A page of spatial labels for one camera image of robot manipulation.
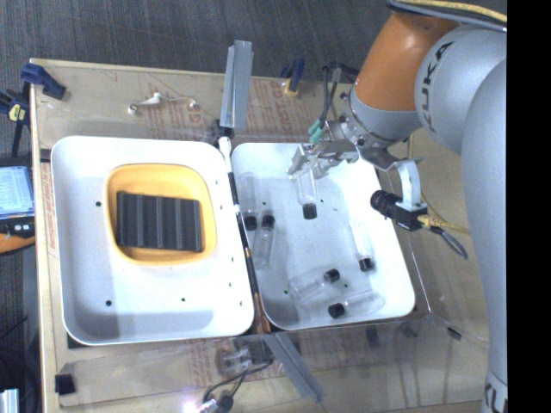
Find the white tray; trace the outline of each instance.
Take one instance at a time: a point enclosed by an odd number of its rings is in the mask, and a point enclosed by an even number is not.
[[[257,271],[264,309],[271,323],[284,330],[301,330],[403,317],[413,308],[415,295],[398,238],[390,219],[370,205],[374,191],[381,189],[374,168],[363,160],[340,163],[329,175],[317,180],[318,217],[305,220],[287,170],[297,144],[242,144],[232,156],[238,192],[245,172],[255,178],[257,210],[273,210],[275,246],[271,264]],[[362,272],[350,219],[361,217],[375,251],[375,270]],[[247,236],[254,252],[255,232]],[[307,310],[295,306],[288,281],[312,268],[337,268],[341,279],[331,287],[326,301]],[[365,289],[374,289],[385,300],[371,314],[331,318],[328,304]]]
[[[109,173],[130,163],[173,163],[207,184],[217,244],[199,262],[127,262],[109,239],[104,206]],[[63,319],[88,344],[236,336],[252,323],[245,257],[224,159],[211,145],[72,136],[52,151]]]

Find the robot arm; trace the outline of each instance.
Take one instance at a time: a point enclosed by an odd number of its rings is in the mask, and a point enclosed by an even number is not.
[[[467,218],[490,330],[483,411],[505,413],[506,28],[456,20],[394,12],[375,40],[339,121],[325,123],[318,143],[299,148],[289,174],[312,170],[320,178],[358,155],[379,170],[408,166],[414,173],[415,168],[387,148],[421,126],[436,142],[461,154]],[[415,177],[411,172],[400,174],[403,188],[406,178]],[[381,198],[375,194],[374,207]],[[407,212],[416,219],[412,204]]]

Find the gray carpet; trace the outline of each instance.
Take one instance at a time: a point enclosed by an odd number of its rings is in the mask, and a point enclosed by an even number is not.
[[[507,13],[507,0],[449,1]],[[253,44],[253,75],[278,77],[303,58],[304,78],[321,79],[332,60],[361,67],[390,14],[385,2],[0,0],[0,90],[21,89],[19,72],[31,57],[224,72],[236,39]],[[0,118],[0,157],[9,156],[13,132],[14,124]],[[29,151],[25,131],[20,154]],[[0,336],[26,315],[21,260],[21,253],[0,256]],[[22,353],[22,338],[22,329],[13,330],[0,349]]]

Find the yellow cable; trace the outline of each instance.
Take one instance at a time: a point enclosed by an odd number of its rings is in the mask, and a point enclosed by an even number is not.
[[[410,159],[413,159],[413,134],[410,135],[408,147],[408,157]],[[450,224],[445,218],[443,218],[440,213],[430,205],[430,203],[424,197],[423,193],[421,193],[421,199],[424,203],[427,204],[429,211],[436,216],[435,218],[432,218],[429,215],[419,216],[418,220],[423,224],[423,226],[441,226],[449,228],[450,230],[462,232],[464,234],[470,234],[470,231],[467,228],[463,228],[459,225]]]
[[[485,15],[486,17],[499,20],[500,22],[507,23],[507,15],[501,14],[495,10],[483,8],[475,4],[468,3],[456,3],[456,2],[443,2],[441,0],[396,0],[397,2],[409,3],[409,4],[423,4],[424,6],[435,6],[438,8],[459,9],[474,14]]]

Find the vial cap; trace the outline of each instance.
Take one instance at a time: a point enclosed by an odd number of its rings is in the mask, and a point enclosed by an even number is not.
[[[316,219],[318,217],[318,208],[315,203],[307,203],[302,206],[302,215],[304,219]]]
[[[254,231],[256,230],[258,223],[256,216],[247,216],[243,219],[245,222],[245,229],[247,231]]]
[[[339,318],[344,315],[344,306],[342,303],[335,303],[334,305],[330,305],[327,311],[333,318]]]
[[[363,272],[370,271],[375,267],[375,265],[373,264],[373,261],[369,257],[360,259],[358,263],[360,264],[360,270]]]
[[[264,216],[262,218],[262,228],[273,228],[276,219],[274,219],[274,216],[270,216],[269,214]]]
[[[329,269],[327,272],[325,272],[324,277],[331,283],[334,283],[341,278],[341,274],[338,272],[337,269]]]

